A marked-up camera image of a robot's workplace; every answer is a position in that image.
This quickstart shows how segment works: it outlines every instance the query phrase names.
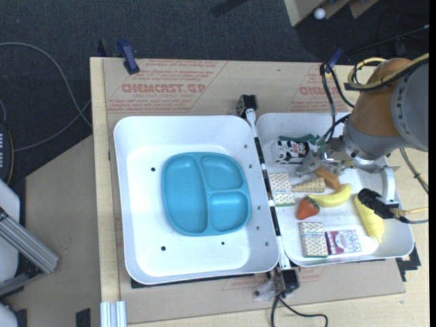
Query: blue plate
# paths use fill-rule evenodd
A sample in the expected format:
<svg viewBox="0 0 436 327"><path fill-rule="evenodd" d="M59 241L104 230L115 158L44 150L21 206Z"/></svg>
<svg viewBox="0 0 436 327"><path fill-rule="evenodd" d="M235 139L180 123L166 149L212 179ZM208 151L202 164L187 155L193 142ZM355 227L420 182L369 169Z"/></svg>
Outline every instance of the blue plate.
<svg viewBox="0 0 436 327"><path fill-rule="evenodd" d="M163 165L168 221L182 234L209 236L241 229L250 218L247 181L239 164L218 153L183 153Z"/></svg>

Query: table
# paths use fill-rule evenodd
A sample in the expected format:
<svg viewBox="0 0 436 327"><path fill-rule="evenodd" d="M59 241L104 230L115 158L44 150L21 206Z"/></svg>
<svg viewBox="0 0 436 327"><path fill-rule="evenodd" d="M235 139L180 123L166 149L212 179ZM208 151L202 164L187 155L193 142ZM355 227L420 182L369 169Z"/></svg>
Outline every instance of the table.
<svg viewBox="0 0 436 327"><path fill-rule="evenodd" d="M97 219L98 219L98 238L99 238L99 260L100 260L100 285L102 302L117 302L123 296L123 273L120 272L119 259L117 255L117 237L116 237L116 217L114 216L114 208L116 198L112 194L112 175L111 165L108 159L108 151L110 150L111 133L108 134L108 127L113 123L108 121L123 117L123 113L117 111L119 106L112 106L107 102L106 95L110 92L109 98L116 99L117 91L121 88L117 82L117 77L121 77L121 83L125 84L127 74L122 74L123 66L122 59L104 59L91 58L91 91L93 103L93 126L94 126L94 153L95 153L95 182L97 195ZM232 108L233 99L237 99L240 94L245 91L259 91L268 94L275 100L262 98L259 96L260 109L264 112L279 112L286 108L283 106L283 101L289 103L289 95L293 94L293 103L295 108L301 111L310 110L326 110L323 107L323 99L320 99L319 81L316 78L317 65L312 63L263 63L263 62L224 62L224 61L188 61L188 60L140 60L141 69L148 69L149 66L156 70L168 70L171 72L155 72L153 76L150 73L141 72L139 80L148 79L149 82L162 84L165 81L171 81L172 72L178 72L177 69L197 69L197 73L190 73L190 77L197 76L197 87L193 90L198 90L198 95L194 97L191 104L185 106L177 106L183 111L183 114L225 114ZM345 78L345 74L349 71L349 67L337 67L337 73L340 78ZM182 77L182 85L185 86L189 82L186 75ZM208 90L213 93L215 90L222 93L221 97L216 95L203 95ZM125 89L132 89L132 84L126 86ZM283 93L283 87L288 89L288 93ZM301 97L309 95L314 96L314 100L301 101ZM135 112L133 103L131 106L125 106L129 112ZM426 153L411 151L409 153L417 169L428 174L428 157ZM391 166L401 165L399 154L393 153L390 157ZM399 195L401 197L405 209L425 206L428 199L425 197L418 183L413 181L410 171L407 168L401 168L396 172L396 183ZM324 292L324 300L335 300L331 302L316 303L310 305L299 305L298 310L303 313L325 313L329 317L332 326L372 326L378 325L380 321L387 326L425 326L429 324L429 236L428 224L414 225L412 230L416 239L416 248L420 255L421 266L417 271L407 272L407 282L405 285L405 293L390 294L388 296L372 296L370 298L359 298L352 300L335 300L334 296L328 297L328 292ZM363 264L363 270L371 270L372 264ZM392 267L390 269L392 275L395 272ZM374 272L375 276L382 275L382 272ZM364 290L365 286L371 286L371 283L362 283L360 285ZM195 317L177 316L171 313L177 310L178 305L189 309L189 302L181 299L181 288L178 285L166 286L165 291L171 296L169 301L162 301L160 305L149 306L149 314L153 314L153 309L158 311L156 320L151 322L129 322L131 326L233 326L233 325L250 325L250 326L268 326L269 325L269 309L271 302L265 302L247 310L240 312L228 313L228 307L219 311L209 309L213 315L201 314ZM127 304L127 311L136 310L138 307ZM310 323L302 317L297 317L289 314L285 309L278 309L277 323L292 323L295 326L308 326ZM321 326L323 322L316 322L316 326Z"/></svg>

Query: black floor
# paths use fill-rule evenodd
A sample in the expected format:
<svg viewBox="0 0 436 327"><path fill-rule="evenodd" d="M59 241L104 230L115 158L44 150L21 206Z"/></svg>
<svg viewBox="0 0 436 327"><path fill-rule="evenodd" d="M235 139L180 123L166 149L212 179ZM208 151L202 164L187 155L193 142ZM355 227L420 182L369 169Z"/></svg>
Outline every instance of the black floor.
<svg viewBox="0 0 436 327"><path fill-rule="evenodd" d="M321 62L337 48L350 52L429 24L430 0L381 0L357 19L344 7L329 20L310 16L295 28L283 0L231 1L0 0L0 100L16 149L11 185L91 134L78 119L55 139L29 148L77 115L61 73L41 50L62 69L81 108L90 100L89 57L97 56L102 38L115 53L118 39L129 40L138 58ZM429 51L429 30L403 41L339 63L413 59ZM85 116L91 120L89 109Z"/></svg>

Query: white ball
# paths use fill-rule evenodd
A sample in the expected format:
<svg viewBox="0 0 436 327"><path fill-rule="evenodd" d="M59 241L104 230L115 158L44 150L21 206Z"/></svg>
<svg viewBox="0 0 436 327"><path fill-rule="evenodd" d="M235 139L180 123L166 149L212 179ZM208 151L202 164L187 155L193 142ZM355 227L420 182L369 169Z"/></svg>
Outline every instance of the white ball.
<svg viewBox="0 0 436 327"><path fill-rule="evenodd" d="M315 11L313 11L313 16L316 19L323 19L326 16L326 11L324 8L317 8Z"/></svg>

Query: white tray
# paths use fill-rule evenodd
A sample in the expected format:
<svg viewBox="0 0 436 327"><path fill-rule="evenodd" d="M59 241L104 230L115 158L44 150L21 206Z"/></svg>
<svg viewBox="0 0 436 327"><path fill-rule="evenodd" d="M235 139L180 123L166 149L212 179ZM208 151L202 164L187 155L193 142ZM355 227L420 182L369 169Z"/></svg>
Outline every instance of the white tray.
<svg viewBox="0 0 436 327"><path fill-rule="evenodd" d="M257 121L260 143L268 173L287 172L291 183L296 184L314 178L315 175L296 176L299 165L278 165L274 163L275 145L279 136L302 137L307 134L322 136L331 126L331 116L328 113L274 113L264 114ZM335 129L335 136L342 134L342 125ZM335 208L322 208L316 216L304 221L320 221L324 224L324 231L355 229L362 244L362 251L330 255L327 258L305 258L302 255L300 232L297 220L296 207L300 199L307 193L295 193L295 206L276 207L277 219L283 237L283 246L286 256L299 266L316 266L341 262L356 262L364 260L379 260L382 258L397 258L408 255L414 248L414 238L410 226L396 219L384 220L385 234L379 244L373 237L367 235L358 211L354 206L354 196L364 187L382 194L382 178L380 174L369 174L359 169L346 170L340 177L341 183L350 183L352 196L344 204Z"/></svg>
<svg viewBox="0 0 436 327"><path fill-rule="evenodd" d="M146 285L263 273L277 265L279 248L249 124L225 116L131 116L114 128L125 264ZM161 198L165 161L188 152L223 153L243 169L251 217L240 230L185 236L166 219Z"/></svg>

